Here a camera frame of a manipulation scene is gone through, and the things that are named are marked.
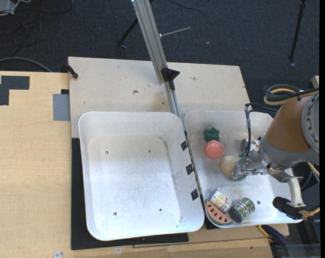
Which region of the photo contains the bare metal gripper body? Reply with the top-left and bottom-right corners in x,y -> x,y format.
242,151 -> 268,171

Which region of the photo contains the beige toy bread roll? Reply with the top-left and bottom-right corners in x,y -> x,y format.
219,154 -> 240,178

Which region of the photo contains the small white and orange can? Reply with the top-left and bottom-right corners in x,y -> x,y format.
240,138 -> 261,153

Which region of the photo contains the white plastic tray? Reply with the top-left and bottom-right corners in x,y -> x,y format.
78,111 -> 206,242
184,110 -> 305,229

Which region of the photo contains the white and yellow labelled can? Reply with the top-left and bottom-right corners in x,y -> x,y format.
208,189 -> 234,214

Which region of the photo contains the pink toy peach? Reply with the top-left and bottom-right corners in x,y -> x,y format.
204,140 -> 225,160

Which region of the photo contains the green labelled can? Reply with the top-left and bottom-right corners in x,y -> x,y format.
228,197 -> 256,224

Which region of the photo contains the green toy broccoli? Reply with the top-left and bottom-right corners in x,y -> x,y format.
203,127 -> 221,143

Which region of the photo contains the pink toy watermelon slice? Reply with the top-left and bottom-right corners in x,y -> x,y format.
204,199 -> 234,226

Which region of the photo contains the pale wood board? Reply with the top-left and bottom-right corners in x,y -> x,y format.
68,56 -> 290,238

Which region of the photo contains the black cylinder on white bracket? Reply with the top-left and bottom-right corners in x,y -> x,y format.
268,167 -> 306,220

